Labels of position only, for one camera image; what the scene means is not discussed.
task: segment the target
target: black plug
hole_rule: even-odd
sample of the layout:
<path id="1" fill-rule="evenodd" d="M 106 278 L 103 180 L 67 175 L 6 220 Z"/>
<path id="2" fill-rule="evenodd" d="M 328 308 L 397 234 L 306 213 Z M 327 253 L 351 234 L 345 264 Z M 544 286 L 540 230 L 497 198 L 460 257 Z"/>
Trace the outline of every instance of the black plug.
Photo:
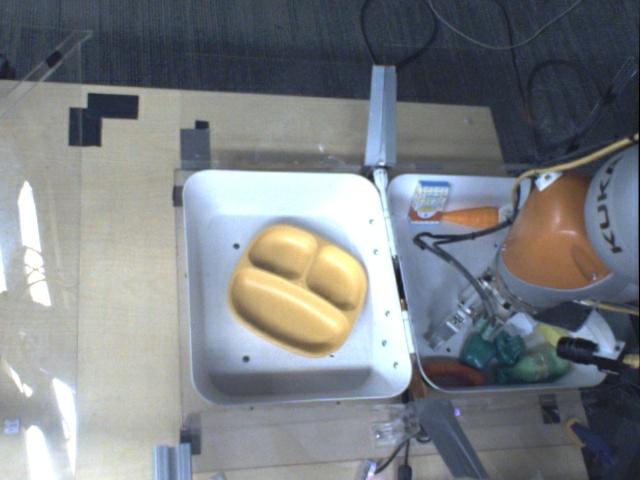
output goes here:
<path id="1" fill-rule="evenodd" d="M 412 475 L 411 466 L 403 464 L 398 468 L 398 480 L 411 480 Z"/>

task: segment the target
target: wooden table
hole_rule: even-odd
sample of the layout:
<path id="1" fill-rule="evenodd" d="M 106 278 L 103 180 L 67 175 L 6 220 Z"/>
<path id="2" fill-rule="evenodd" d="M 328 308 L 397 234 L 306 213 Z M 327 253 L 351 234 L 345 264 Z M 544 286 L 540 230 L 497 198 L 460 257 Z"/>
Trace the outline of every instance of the wooden table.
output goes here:
<path id="1" fill-rule="evenodd" d="M 34 89 L 8 122 L 0 123 L 0 138 L 27 137 L 34 120 L 41 119 L 48 140 L 59 137 L 64 144 L 68 109 L 77 106 L 78 98 L 86 104 L 90 92 L 137 95 L 139 116 L 104 119 L 102 147 L 82 148 L 81 213 L 71 219 L 78 229 L 67 230 L 66 238 L 58 240 L 71 250 L 79 244 L 76 477 L 148 479 L 154 446 L 175 446 L 182 422 L 172 206 L 180 129 L 193 128 L 196 120 L 208 121 L 212 155 L 222 163 L 246 151 L 263 152 L 265 158 L 333 155 L 357 163 L 364 152 L 368 104 L 48 83 Z M 501 172 L 495 130 L 484 108 L 399 104 L 398 144 L 402 161 L 418 160 L 438 172 Z M 59 145 L 57 151 L 58 163 L 51 169 L 63 172 L 65 155 L 77 161 L 78 148 Z M 64 198 L 68 194 L 64 188 L 52 187 L 51 197 Z M 62 325 L 53 326 L 51 335 L 62 336 Z M 563 420 L 584 419 L 577 392 L 558 394 L 557 401 Z M 463 408 L 463 427 L 492 478 L 532 479 L 537 474 L 545 479 L 587 478 L 581 452 L 562 425 L 542 423 L 537 395 L 492 395 L 457 402 Z M 314 439 L 312 427 L 307 429 L 309 439 Z M 336 432 L 349 429 L 339 427 Z M 6 478 L 28 478 L 18 439 L 0 440 L 3 468 L 9 457 Z M 279 446 L 272 443 L 273 464 L 278 464 Z M 388 449 L 379 453 L 384 456 Z M 414 446 L 412 454 L 414 479 L 449 478 L 432 445 Z M 230 460 L 243 463 L 243 457 Z M 253 467 L 225 474 L 229 480 L 351 480 L 358 463 Z M 211 473 L 215 471 L 194 478 L 208 479 Z M 381 478 L 394 474 L 390 468 Z"/>

